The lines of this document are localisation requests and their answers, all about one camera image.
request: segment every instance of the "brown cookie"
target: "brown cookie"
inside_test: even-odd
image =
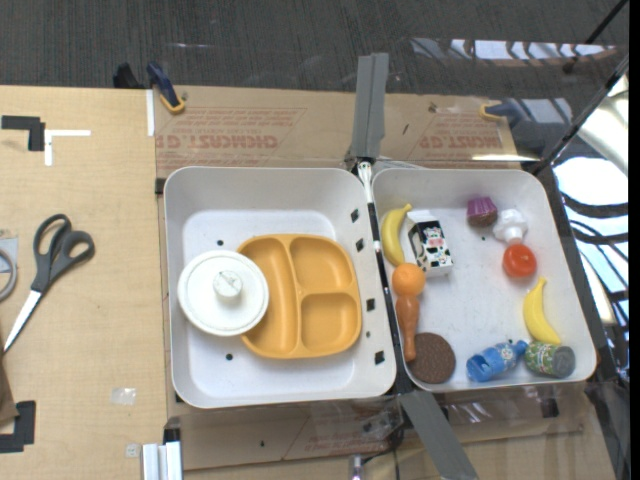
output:
[[[438,334],[416,334],[416,358],[408,363],[411,373],[429,384],[441,384],[451,377],[456,356],[449,342]]]

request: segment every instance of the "blue plastic bottle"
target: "blue plastic bottle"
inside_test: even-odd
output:
[[[486,382],[502,372],[515,368],[518,358],[527,350],[527,343],[512,340],[498,343],[475,354],[467,361],[467,375],[471,380]]]

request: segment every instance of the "wooden surface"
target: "wooden surface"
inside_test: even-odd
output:
[[[35,443],[0,455],[0,477],[140,478],[127,445],[161,442],[167,421],[155,148],[145,93],[0,87],[0,113],[39,116],[48,129],[91,130],[90,137],[54,139],[51,167],[42,153],[27,151],[26,131],[0,130],[0,228],[19,238],[18,284],[0,303],[2,340],[29,292],[31,243],[42,220],[66,213],[97,249],[54,285],[5,357],[15,400],[35,400],[37,414]],[[135,389],[132,405],[114,403],[118,388]],[[593,411],[581,432],[464,447],[481,478],[614,477]],[[423,451],[409,447],[398,457],[401,478],[437,478]],[[314,459],[185,478],[345,478],[347,464],[344,457]],[[374,459],[367,474],[394,478],[394,469],[390,454]]]

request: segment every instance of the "yellow banana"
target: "yellow banana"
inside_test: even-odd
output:
[[[404,251],[400,245],[400,226],[405,215],[412,208],[409,203],[402,208],[395,208],[388,212],[382,221],[382,252],[395,267],[404,263]]]
[[[544,316],[544,304],[542,300],[542,289],[547,280],[544,277],[538,278],[536,285],[527,293],[524,298],[524,323],[527,329],[536,340],[553,345],[560,345],[558,333],[551,327]]]

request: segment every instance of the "yellow plate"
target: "yellow plate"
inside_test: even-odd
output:
[[[362,327],[355,270],[334,240],[315,235],[263,235],[238,248],[262,270],[269,305],[242,335],[256,354],[276,359],[320,357],[346,350]]]

